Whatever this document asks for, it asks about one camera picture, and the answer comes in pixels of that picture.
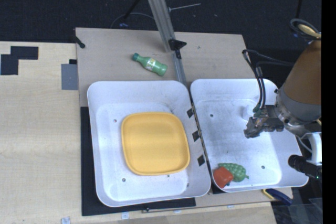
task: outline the yellow tray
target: yellow tray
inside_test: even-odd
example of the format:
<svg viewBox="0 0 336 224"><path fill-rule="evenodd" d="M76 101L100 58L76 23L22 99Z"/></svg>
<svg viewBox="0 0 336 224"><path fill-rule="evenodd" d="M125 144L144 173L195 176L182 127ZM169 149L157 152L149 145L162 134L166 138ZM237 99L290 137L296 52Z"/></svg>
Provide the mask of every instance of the yellow tray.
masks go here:
<svg viewBox="0 0 336 224"><path fill-rule="evenodd" d="M177 173L190 162L183 124L172 113L128 115L121 125L121 139L127 166L135 174Z"/></svg>

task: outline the cable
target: cable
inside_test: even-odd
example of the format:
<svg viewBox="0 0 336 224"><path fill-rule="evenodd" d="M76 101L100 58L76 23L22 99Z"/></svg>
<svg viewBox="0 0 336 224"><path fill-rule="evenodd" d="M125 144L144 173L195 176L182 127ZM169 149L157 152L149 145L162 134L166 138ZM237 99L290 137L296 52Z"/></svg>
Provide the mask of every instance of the cable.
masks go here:
<svg viewBox="0 0 336 224"><path fill-rule="evenodd" d="M284 65L292 65L291 62L282 61L282 60L279 60L279 59L276 59L276 58L269 57L269 56L267 56L267 55L260 54L260 53L257 52L256 50L245 49L245 50L243 50L243 53L244 53L245 51L246 51L246 52L254 53L254 54L256 54L256 55L258 55L258 56L260 56L260 57L263 57L263 58L268 59L268 60L273 61L273 62L283 63Z"/></svg>
<svg viewBox="0 0 336 224"><path fill-rule="evenodd" d="M312 153L312 150L304 144L304 142L301 140L301 138L298 137L297 135L296 135L296 137L298 138L300 144L301 144L306 150L308 150L310 153Z"/></svg>
<svg viewBox="0 0 336 224"><path fill-rule="evenodd" d="M145 13L132 12L132 13L130 13L129 15L143 15L143 16L146 16L146 17L148 17L148 18L151 18L151 19L155 20L154 17L152 17L152 16L150 16L150 15L147 15L147 14L145 14ZM112 28L113 25L116 23L116 21L119 20L119 19L120 19L121 17L123 17L123 16L125 16L125 14L120 15L119 17L117 17L116 19L114 19L114 21L113 21L112 24L110 25L110 28Z"/></svg>
<svg viewBox="0 0 336 224"><path fill-rule="evenodd" d="M247 61L248 65L251 67L252 72L254 73L254 76L256 77L257 82L258 82L258 86L259 86L259 100L258 100L257 105L253 109L253 112L255 112L256 110L259 110L259 108L261 106L261 102L262 102L262 99L263 99L263 96L264 96L264 91L262 89L263 86L262 86L262 84L260 82L260 79L258 78L257 71L253 68L251 61L247 57L247 50L243 50L242 53L243 53L244 59Z"/></svg>
<svg viewBox="0 0 336 224"><path fill-rule="evenodd" d="M251 61L247 57L247 53L250 53L250 52L252 52L252 53L254 53L254 54L256 54L260 57L266 58L269 61L258 61L257 64L256 64L256 68L254 69ZM259 101L258 101L256 107L254 108L254 112L256 112L259 109L263 109L265 107L265 102L266 102L266 89L265 89L264 78L262 77L263 73L261 71L260 65L269 64L269 65L280 65L280 66L290 66L290 67L292 67L294 65L294 63L278 60L278 59L260 54L256 50L245 49L245 50L243 50L242 53L243 53L243 56L244 56L245 60L247 61L247 63L251 67L251 69L252 69L252 71L253 71L253 73L254 73L257 81L258 81L258 85L259 85L259 93L260 93Z"/></svg>
<svg viewBox="0 0 336 224"><path fill-rule="evenodd" d="M292 66L294 66L294 63L282 63L282 62L258 61L258 62L256 63L256 67L260 67L260 65L278 65L278 66L292 67Z"/></svg>

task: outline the metal rod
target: metal rod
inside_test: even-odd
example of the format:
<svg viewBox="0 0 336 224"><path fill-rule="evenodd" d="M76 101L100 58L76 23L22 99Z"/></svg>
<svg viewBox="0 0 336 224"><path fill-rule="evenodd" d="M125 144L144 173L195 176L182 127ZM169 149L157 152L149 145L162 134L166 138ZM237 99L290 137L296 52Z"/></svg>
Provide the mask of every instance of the metal rod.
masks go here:
<svg viewBox="0 0 336 224"><path fill-rule="evenodd" d="M182 6L182 7L177 7L177 8L169 8L168 7L168 10L169 12L171 12L172 10L175 10L175 9L179 9L179 8L189 8L189 7L193 7L193 6L199 6L200 3L197 3L197 4L192 4L192 5L187 5L187 6Z"/></svg>
<svg viewBox="0 0 336 224"><path fill-rule="evenodd" d="M150 4L156 26L160 32L165 51L171 52L172 54L177 80L187 86L182 61L176 57L176 53L172 51L169 46L169 40L175 39L175 33L166 2L165 0L148 0L148 2Z"/></svg>

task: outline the green bottle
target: green bottle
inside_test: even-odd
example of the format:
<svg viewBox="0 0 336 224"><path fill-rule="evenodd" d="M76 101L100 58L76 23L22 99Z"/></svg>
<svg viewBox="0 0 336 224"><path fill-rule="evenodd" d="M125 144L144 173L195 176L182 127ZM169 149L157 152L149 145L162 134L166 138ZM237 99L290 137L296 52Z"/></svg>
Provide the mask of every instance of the green bottle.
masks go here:
<svg viewBox="0 0 336 224"><path fill-rule="evenodd" d="M139 54L134 54L133 61L139 62L145 69L152 71L159 76L163 76L167 71L167 65L151 57L141 57Z"/></svg>

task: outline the red toy pepper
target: red toy pepper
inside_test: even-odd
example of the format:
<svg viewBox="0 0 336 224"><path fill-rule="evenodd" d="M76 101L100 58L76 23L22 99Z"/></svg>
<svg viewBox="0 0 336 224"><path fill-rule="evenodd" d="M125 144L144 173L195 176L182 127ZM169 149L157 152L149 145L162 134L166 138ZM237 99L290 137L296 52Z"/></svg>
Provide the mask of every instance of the red toy pepper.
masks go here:
<svg viewBox="0 0 336 224"><path fill-rule="evenodd" d="M224 188L233 180L233 174L225 167L220 167L213 172L214 181L219 188Z"/></svg>

